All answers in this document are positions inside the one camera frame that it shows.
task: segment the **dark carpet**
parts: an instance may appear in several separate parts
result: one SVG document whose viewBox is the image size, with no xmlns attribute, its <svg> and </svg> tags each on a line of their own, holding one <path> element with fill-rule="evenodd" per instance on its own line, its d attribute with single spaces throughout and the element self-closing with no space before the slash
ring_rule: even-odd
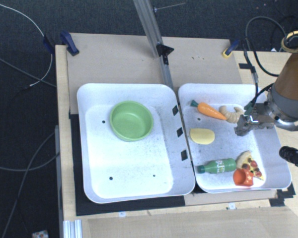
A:
<svg viewBox="0 0 298 238">
<path fill-rule="evenodd" d="M 162 36 L 241 38 L 254 17 L 268 17 L 286 32 L 298 29 L 298 0 L 150 0 L 158 9 Z M 0 4 L 30 17 L 48 36 L 61 44 L 60 32 L 144 35 L 132 0 L 0 0 Z M 280 50 L 283 37 L 272 20 L 257 19 L 248 28 L 257 51 Z M 0 6 L 0 58 L 42 77 L 50 63 L 42 36 L 30 20 Z M 56 84 L 55 62 L 46 81 Z M 0 166 L 26 169 L 42 142 L 58 124 L 56 88 L 43 83 L 27 89 L 35 79 L 0 61 Z M 32 166 L 56 154 L 51 137 Z M 0 237 L 18 196 L 24 172 L 0 170 Z M 7 238 L 31 237 L 47 229 L 59 236 L 55 161 L 29 171 L 7 228 Z"/>
</svg>

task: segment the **toy food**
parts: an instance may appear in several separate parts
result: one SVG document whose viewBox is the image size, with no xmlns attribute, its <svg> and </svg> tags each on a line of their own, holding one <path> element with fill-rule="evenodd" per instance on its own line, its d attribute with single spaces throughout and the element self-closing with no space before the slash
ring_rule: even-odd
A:
<svg viewBox="0 0 298 238">
<path fill-rule="evenodd" d="M 252 186 L 254 174 L 246 169 L 236 169 L 233 174 L 235 185 Z"/>
<path fill-rule="evenodd" d="M 191 102 L 191 106 L 197 107 L 198 111 L 206 116 L 221 119 L 221 120 L 226 120 L 226 117 L 223 114 L 221 114 L 215 108 L 212 108 L 210 105 L 204 102 L 201 102 L 198 104 L 196 101 L 193 100 Z"/>
<path fill-rule="evenodd" d="M 198 144 L 208 145 L 215 139 L 215 134 L 210 129 L 193 128 L 190 129 L 191 139 Z"/>
<path fill-rule="evenodd" d="M 246 169 L 254 174 L 254 177 L 264 180 L 262 172 L 260 171 L 257 162 L 253 159 L 251 151 L 245 151 L 236 160 L 236 167 L 238 169 Z"/>
<path fill-rule="evenodd" d="M 210 161 L 207 165 L 196 166 L 196 171 L 198 174 L 204 174 L 205 172 L 211 174 L 219 174 L 223 172 L 231 172 L 236 169 L 235 159 L 223 159 Z"/>
<path fill-rule="evenodd" d="M 226 109 L 226 106 L 221 106 L 219 108 L 219 112 L 227 118 L 226 121 L 228 121 L 230 123 L 237 123 L 240 115 L 244 114 L 244 111 L 243 111 L 243 109 L 241 109 L 239 107 L 234 107 L 234 109 L 236 112 L 230 112 Z"/>
</svg>

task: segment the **white tray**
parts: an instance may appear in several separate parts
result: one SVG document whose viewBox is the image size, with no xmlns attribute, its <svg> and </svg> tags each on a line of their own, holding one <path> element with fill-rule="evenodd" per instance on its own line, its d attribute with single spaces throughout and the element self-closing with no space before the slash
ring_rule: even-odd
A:
<svg viewBox="0 0 298 238">
<path fill-rule="evenodd" d="M 148 137 L 125 142 L 109 114 L 121 101 L 137 101 L 153 116 Z M 160 84 L 85 84 L 77 92 L 83 185 L 96 203 L 190 193 L 195 177 L 174 92 Z"/>
<path fill-rule="evenodd" d="M 236 186 L 233 172 L 221 174 L 198 174 L 196 181 L 201 189 L 209 193 L 241 190 L 282 189 L 291 183 L 288 164 L 280 158 L 281 147 L 276 129 L 258 129 L 250 131 L 246 136 L 237 136 L 234 132 L 236 124 L 207 117 L 191 107 L 191 101 L 205 102 L 219 109 L 226 105 L 229 111 L 233 107 L 243 107 L 253 99 L 254 85 L 242 84 L 185 84 L 179 89 L 178 96 L 188 137 L 190 153 L 194 166 L 205 165 L 217 159 L 234 158 L 246 150 L 250 150 L 260 167 L 265 181 L 253 179 L 251 187 Z M 266 100 L 264 94 L 257 99 L 258 103 Z M 191 128 L 207 128 L 215 133 L 215 140 L 209 145 L 197 144 L 190 138 Z"/>
</svg>

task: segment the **blue clamp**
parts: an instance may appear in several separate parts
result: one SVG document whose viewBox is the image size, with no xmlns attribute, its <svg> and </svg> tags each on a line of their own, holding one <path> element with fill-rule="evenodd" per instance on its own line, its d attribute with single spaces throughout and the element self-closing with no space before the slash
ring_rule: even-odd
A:
<svg viewBox="0 0 298 238">
<path fill-rule="evenodd" d="M 239 45 L 239 39 L 235 40 L 229 48 L 222 52 L 224 58 L 229 58 L 232 55 L 232 51 L 236 50 Z"/>
<path fill-rule="evenodd" d="M 74 41 L 67 31 L 62 31 L 60 34 L 63 44 L 67 45 L 67 50 L 72 56 L 76 56 L 79 53 L 79 50 L 76 48 Z"/>
</svg>

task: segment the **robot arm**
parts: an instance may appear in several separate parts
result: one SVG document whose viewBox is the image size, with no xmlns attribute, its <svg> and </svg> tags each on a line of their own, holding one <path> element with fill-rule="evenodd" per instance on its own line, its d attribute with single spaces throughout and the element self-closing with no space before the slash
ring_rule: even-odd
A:
<svg viewBox="0 0 298 238">
<path fill-rule="evenodd" d="M 234 128 L 235 134 L 244 136 L 253 129 L 273 128 L 274 126 L 298 131 L 298 53 L 292 53 L 275 83 L 268 86 L 264 103 L 255 103 L 246 108 Z M 280 156 L 298 166 L 298 150 L 282 147 Z"/>
</svg>

